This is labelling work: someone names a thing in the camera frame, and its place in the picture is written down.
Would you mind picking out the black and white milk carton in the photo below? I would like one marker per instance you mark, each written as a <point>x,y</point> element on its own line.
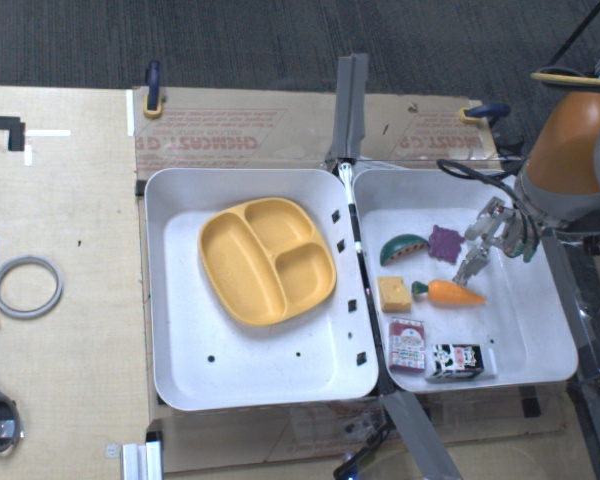
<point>455,360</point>

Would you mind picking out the purple grapes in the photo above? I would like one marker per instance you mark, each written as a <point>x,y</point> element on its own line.
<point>445,243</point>

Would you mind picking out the yellow cheese wedge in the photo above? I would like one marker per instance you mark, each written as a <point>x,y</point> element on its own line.
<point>394,294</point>

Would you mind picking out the orange carrot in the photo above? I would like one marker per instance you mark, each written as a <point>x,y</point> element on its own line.
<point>452,293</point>

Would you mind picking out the yellow divided plate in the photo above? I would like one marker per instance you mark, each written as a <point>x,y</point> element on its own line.
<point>240,268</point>

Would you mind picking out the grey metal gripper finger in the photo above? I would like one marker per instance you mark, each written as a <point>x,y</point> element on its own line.
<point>472,263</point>
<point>487,218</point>

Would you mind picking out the green watermelon slice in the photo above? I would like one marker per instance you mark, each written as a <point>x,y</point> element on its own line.
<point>402,244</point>

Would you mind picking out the red and white packet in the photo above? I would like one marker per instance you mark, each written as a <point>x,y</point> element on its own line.
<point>407,344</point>

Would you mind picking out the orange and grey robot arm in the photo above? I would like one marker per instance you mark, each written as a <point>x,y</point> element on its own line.
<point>562,153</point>

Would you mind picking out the thin black and white rod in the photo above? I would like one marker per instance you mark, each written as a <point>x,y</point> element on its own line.
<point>356,238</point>

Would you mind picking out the brown cardboard board red print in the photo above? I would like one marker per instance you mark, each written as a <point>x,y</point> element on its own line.
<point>240,133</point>

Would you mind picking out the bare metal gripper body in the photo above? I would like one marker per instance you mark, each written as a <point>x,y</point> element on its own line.
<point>516,235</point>

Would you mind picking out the white plastic tray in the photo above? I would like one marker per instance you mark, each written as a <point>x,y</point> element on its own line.
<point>260,363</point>
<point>525,328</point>

